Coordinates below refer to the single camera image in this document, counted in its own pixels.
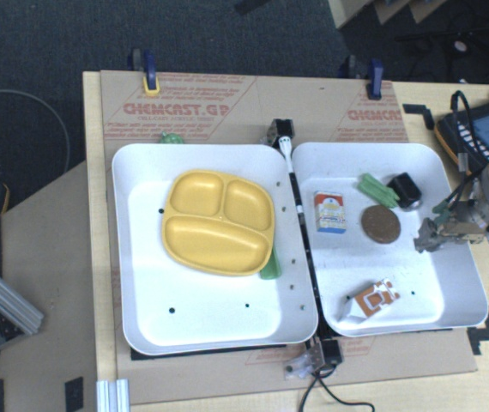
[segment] yellow plastic plate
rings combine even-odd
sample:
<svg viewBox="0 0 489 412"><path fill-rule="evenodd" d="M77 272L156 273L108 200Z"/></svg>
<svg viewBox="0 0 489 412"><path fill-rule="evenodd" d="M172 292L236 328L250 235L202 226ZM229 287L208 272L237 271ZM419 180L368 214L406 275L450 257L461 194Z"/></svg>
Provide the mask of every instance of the yellow plastic plate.
<svg viewBox="0 0 489 412"><path fill-rule="evenodd" d="M228 276L257 273L273 248L275 212L256 183L191 170L174 181L162 220L162 242L181 264Z"/></svg>

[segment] blue clamp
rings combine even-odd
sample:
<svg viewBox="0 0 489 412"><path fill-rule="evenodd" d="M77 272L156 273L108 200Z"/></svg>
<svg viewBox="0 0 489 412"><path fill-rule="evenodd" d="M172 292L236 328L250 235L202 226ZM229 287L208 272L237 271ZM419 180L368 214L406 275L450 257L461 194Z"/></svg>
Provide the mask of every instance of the blue clamp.
<svg viewBox="0 0 489 412"><path fill-rule="evenodd" d="M143 71L145 72L143 77L145 94L147 96L156 96L160 91L159 77L155 68L154 55L149 49L143 51Z"/></svg>
<svg viewBox="0 0 489 412"><path fill-rule="evenodd" d="M382 61L375 58L371 59L368 65L368 77L371 81L366 85L366 94L368 94L369 100L382 99L382 75Z"/></svg>

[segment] small box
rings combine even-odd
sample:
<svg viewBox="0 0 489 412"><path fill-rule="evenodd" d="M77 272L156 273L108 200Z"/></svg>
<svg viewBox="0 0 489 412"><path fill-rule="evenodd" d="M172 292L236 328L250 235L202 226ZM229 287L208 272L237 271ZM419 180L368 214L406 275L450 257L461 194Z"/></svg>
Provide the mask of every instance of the small box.
<svg viewBox="0 0 489 412"><path fill-rule="evenodd" d="M400 297L391 281L384 278L348 300L341 319L347 318L362 322Z"/></svg>
<svg viewBox="0 0 489 412"><path fill-rule="evenodd" d="M334 192L316 192L315 223L318 232L346 232L343 196Z"/></svg>

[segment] green object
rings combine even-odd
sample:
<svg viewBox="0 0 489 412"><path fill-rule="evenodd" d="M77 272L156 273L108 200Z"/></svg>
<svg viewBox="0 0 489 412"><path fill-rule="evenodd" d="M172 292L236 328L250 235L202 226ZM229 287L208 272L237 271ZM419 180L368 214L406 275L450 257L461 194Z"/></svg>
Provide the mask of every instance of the green object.
<svg viewBox="0 0 489 412"><path fill-rule="evenodd" d="M176 133L160 133L159 143L184 143L184 139Z"/></svg>
<svg viewBox="0 0 489 412"><path fill-rule="evenodd" d="M449 204L446 200L443 200L440 204L435 206L432 209L432 212L433 214L438 214L438 216L433 220L437 226L446 223L452 216L452 213L449 210Z"/></svg>
<svg viewBox="0 0 489 412"><path fill-rule="evenodd" d="M262 279L276 279L279 276L281 276L281 266L279 265L279 259L277 258L275 249L272 249L268 263L260 270L260 277Z"/></svg>
<svg viewBox="0 0 489 412"><path fill-rule="evenodd" d="M399 196L393 189L374 179L369 173L363 174L359 183L359 190L367 196L374 198L377 202L386 208L396 208L398 206Z"/></svg>

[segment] electrical cable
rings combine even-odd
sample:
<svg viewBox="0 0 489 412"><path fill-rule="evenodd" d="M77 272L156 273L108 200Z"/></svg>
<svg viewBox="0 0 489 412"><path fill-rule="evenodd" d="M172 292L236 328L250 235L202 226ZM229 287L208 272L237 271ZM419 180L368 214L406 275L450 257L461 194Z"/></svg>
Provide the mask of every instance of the electrical cable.
<svg viewBox="0 0 489 412"><path fill-rule="evenodd" d="M460 130L458 128L458 99L462 100L462 103L465 107L466 110L466 116L468 118L468 128L469 132L471 133L471 137L473 139L474 143L474 148L477 154L482 154L481 149L479 147L479 143L477 142L477 136L475 134L475 128L474 128L474 123L471 118L471 111L469 108L469 103L468 100L466 99L465 94L461 90L457 90L450 98L450 108L452 109L452 114L454 116L455 120L455 126L456 126L456 142L457 142L457 151L456 153L464 153L463 149L463 141L460 138ZM475 179L477 176L480 175L480 173L483 171L482 167L481 169L477 170L475 173L472 173L470 175L466 175L465 171L461 170L461 181L460 184L452 191L452 193L446 198L446 202L449 203L449 210L453 210L456 208L458 205L458 202L462 198L462 193L464 192L464 189L466 185L473 179Z"/></svg>
<svg viewBox="0 0 489 412"><path fill-rule="evenodd" d="M313 381L310 383L310 385L307 387L307 389L304 392L304 395L302 396L302 399L299 402L299 408L298 412L304 412L304 407L305 407L305 401L307 400L307 397L310 395L311 390L315 386L315 384L318 382L328 393L329 395L338 403L343 404L344 406L367 406L371 408L371 412L376 412L376 409L374 408L374 405L368 402L346 402L344 400L341 400L338 398L334 392L330 390L330 388L323 382L323 379L326 379L330 375L334 373L336 370L336 366L332 366L326 373L321 373L322 369L319 371L315 371L313 375Z"/></svg>
<svg viewBox="0 0 489 412"><path fill-rule="evenodd" d="M54 110L50 105L48 105L46 102L44 102L41 98L38 98L34 96L33 94L29 94L26 92L21 92L19 90L12 90L9 88L0 88L0 94L13 94L17 96L23 96L24 98L29 98L30 100L34 100L35 102L38 102L41 104L44 108L46 108L49 112L52 113L52 115L56 118L56 120L59 122L62 131L63 131L63 136L65 139L65 150L66 150L66 158L65 158L65 165L63 167L63 173L66 173L69 170L69 159L71 156L71 143L69 140L69 133L67 132L67 128L65 127L65 124L63 123L62 118L57 114L56 110Z"/></svg>

